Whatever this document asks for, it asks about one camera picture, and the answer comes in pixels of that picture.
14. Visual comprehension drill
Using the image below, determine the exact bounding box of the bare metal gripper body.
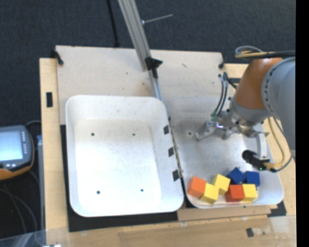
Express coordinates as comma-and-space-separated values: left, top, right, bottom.
214, 110, 270, 139

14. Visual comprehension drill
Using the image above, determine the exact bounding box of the white plastic tray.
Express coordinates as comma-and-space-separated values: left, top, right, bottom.
167, 96, 285, 209
65, 94, 185, 218

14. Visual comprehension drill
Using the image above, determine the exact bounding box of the blue cube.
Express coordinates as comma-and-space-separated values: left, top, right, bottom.
244, 170, 261, 188
226, 166, 246, 185

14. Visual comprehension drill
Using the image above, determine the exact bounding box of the yellow cube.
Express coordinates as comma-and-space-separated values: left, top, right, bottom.
211, 173, 231, 196
200, 183, 220, 204
242, 183, 259, 203

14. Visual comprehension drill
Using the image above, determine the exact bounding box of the orange cube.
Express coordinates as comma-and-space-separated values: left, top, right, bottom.
187, 176, 208, 199
224, 184, 246, 203

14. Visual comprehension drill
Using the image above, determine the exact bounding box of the pale flat board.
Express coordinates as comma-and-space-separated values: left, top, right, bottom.
55, 45, 228, 126

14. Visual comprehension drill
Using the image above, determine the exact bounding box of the black cylinder on white bracket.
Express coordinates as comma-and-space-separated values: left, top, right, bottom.
242, 132, 271, 172

